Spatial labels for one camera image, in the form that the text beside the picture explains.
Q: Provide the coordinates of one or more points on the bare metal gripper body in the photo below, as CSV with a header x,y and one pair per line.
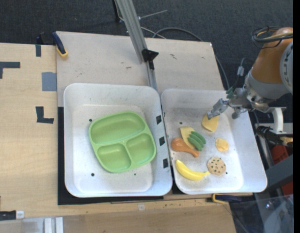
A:
x,y
240,99

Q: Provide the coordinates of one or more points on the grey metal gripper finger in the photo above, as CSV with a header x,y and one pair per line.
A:
x,y
217,108
236,113

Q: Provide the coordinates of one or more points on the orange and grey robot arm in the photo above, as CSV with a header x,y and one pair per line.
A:
x,y
266,64

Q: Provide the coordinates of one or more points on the yellow cheese slice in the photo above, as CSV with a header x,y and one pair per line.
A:
x,y
211,124

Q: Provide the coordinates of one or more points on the small yellow chip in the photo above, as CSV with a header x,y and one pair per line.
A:
x,y
222,144

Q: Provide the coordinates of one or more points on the green pea pod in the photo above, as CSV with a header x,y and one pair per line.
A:
x,y
197,141

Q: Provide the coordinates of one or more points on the pale yellow wedge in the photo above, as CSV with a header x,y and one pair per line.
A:
x,y
184,133

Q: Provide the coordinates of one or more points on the orange chicken drumstick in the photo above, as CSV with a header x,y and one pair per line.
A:
x,y
178,145

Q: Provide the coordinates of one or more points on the white plastic tray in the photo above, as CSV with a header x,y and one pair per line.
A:
x,y
237,169
77,154

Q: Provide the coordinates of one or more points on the tan chocolate chip biscuit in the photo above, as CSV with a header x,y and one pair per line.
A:
x,y
216,166

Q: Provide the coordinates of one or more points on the yellow banana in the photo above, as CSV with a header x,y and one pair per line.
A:
x,y
188,173

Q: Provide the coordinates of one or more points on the green divided plate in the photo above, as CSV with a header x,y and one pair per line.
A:
x,y
115,130

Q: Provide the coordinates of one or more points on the black cylinder on white bracket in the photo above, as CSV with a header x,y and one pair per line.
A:
x,y
278,120

